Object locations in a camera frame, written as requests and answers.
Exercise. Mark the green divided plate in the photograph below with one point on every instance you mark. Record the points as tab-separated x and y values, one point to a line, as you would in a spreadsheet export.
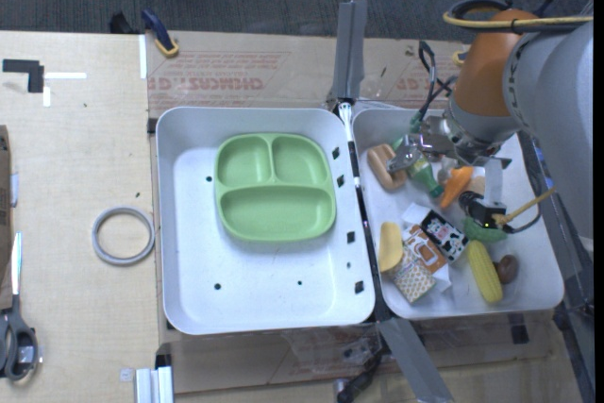
276	207

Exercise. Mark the green leafy vegetable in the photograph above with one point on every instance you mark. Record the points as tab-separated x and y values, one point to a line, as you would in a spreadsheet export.
486	233

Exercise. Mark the white paper packet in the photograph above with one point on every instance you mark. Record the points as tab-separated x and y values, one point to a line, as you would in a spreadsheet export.
414	212

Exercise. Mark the yellow corn cob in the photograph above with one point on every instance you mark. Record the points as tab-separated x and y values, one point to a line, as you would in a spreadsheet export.
485	271

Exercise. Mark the orange carrot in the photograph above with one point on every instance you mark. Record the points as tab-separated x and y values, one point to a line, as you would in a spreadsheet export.
455	186

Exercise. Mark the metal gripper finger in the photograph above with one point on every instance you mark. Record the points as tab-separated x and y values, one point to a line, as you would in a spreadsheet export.
402	159

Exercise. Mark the toy sausage in bun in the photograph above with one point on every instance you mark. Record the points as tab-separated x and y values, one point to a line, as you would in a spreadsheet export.
384	172

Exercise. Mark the black and white cow carton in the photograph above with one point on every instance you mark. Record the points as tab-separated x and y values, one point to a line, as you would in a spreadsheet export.
446	235

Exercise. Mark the brown cardboard board red print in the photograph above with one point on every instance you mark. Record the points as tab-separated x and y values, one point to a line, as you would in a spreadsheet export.
292	71

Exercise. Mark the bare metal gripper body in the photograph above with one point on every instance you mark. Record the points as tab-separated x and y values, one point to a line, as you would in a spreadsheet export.
446	139

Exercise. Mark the green bottle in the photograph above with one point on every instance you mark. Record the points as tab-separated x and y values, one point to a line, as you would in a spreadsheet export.
427	177

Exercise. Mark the brown potato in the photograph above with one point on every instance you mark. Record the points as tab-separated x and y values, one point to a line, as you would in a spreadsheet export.
507	269

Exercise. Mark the white tape roll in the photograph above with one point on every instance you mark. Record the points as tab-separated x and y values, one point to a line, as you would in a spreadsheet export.
100	250

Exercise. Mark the yellow banana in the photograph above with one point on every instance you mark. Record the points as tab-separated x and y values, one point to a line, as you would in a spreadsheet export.
390	246

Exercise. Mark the white plastic tray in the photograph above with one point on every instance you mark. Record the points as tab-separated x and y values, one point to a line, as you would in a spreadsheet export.
528	288
255	288

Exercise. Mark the orange and white carton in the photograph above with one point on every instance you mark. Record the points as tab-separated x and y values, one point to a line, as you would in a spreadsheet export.
417	271

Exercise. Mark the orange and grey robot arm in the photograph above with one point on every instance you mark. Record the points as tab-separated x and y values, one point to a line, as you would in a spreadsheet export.
547	108

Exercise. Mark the black cylinder on white bracket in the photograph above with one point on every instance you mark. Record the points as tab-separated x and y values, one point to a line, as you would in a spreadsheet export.
486	208

